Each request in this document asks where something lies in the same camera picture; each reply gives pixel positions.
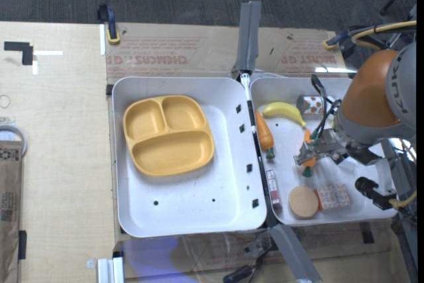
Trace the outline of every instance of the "yellow divided plate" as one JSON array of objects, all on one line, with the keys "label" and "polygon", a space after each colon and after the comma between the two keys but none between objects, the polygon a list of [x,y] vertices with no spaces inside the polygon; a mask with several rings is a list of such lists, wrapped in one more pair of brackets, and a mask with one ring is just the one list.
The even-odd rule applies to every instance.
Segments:
[{"label": "yellow divided plate", "polygon": [[182,174],[212,159],[209,123],[190,97],[163,95],[137,101],[125,111],[123,123],[132,161],[144,174]]}]

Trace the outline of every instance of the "carrot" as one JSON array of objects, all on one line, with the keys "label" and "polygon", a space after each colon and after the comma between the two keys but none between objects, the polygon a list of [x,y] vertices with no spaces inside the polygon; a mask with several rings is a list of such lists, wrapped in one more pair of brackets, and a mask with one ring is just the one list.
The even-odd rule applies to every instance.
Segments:
[{"label": "carrot", "polygon": [[258,128],[259,145],[262,149],[266,150],[266,159],[272,159],[274,154],[274,138],[271,134],[270,128],[267,126],[265,119],[258,110],[255,110],[254,116],[256,119],[256,127]]},{"label": "carrot", "polygon": [[[303,137],[304,142],[311,142],[312,140],[309,138],[311,136],[311,131],[309,129],[305,130],[305,136]],[[311,168],[315,165],[315,161],[317,160],[317,157],[313,157],[306,162],[303,162],[302,165],[306,167],[306,169],[303,171],[302,175],[305,177],[311,177]]]}]

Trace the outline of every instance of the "table surface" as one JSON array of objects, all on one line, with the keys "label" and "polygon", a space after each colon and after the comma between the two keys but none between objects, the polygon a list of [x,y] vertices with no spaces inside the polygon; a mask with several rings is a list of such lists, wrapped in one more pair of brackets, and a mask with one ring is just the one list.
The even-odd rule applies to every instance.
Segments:
[{"label": "table surface", "polygon": [[[192,64],[194,70],[200,72],[228,74],[237,54],[238,28],[121,25],[128,36],[136,31],[133,36],[139,40],[134,41],[135,50],[144,46],[149,52],[144,59],[140,55],[142,62],[126,71],[119,65],[128,66],[131,56],[137,60],[137,55],[123,54],[123,46],[102,49],[103,25],[2,22],[0,28],[2,42],[29,42],[38,52],[38,74],[34,75],[31,66],[21,64],[21,52],[0,50],[0,95],[11,100],[8,108],[0,108],[0,117],[10,117],[28,141],[21,204],[21,229],[26,230],[28,240],[26,259],[19,265],[19,282],[95,282],[91,264],[98,258],[111,258],[117,242],[106,85],[128,72],[184,75],[183,71],[190,72],[189,62],[196,63]],[[284,66],[291,66],[292,72],[310,72],[308,58],[301,57],[312,54],[328,34],[261,29],[260,51],[270,41],[274,45],[260,54],[257,65],[276,73]],[[154,36],[169,41],[163,40],[159,48],[147,41]],[[162,63],[158,70],[158,59],[153,57],[160,51],[170,63]],[[276,57],[268,58],[273,53]],[[116,56],[123,58],[119,65]],[[184,58],[189,62],[179,64]],[[342,66],[341,55],[334,52],[331,63]],[[179,65],[185,70],[175,72]],[[296,68],[304,65],[309,69]],[[388,239],[387,251],[321,258],[314,260],[314,265],[324,282],[409,282],[398,240],[390,232]],[[223,273],[186,277],[192,278],[190,282],[222,282]],[[273,282],[295,282],[284,263],[266,265],[257,282],[270,282],[270,278]],[[171,278],[142,281],[171,282]]]}]

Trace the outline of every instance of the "toy banana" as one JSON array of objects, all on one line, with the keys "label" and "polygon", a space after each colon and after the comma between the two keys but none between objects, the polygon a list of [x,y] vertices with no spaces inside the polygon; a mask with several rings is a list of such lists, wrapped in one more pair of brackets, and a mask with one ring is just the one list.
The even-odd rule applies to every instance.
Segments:
[{"label": "toy banana", "polygon": [[262,115],[264,117],[283,115],[297,121],[302,127],[306,126],[306,123],[302,119],[299,109],[292,104],[284,103],[282,101],[276,101],[274,103],[267,104],[267,106],[265,106],[262,111]]}]

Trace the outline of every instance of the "round wooden lid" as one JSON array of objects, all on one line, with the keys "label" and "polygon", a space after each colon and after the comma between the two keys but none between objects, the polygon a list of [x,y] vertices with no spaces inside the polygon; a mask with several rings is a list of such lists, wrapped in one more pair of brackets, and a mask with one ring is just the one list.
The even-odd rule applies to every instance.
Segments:
[{"label": "round wooden lid", "polygon": [[311,218],[318,211],[318,197],[312,189],[297,186],[289,194],[289,206],[298,218]]}]

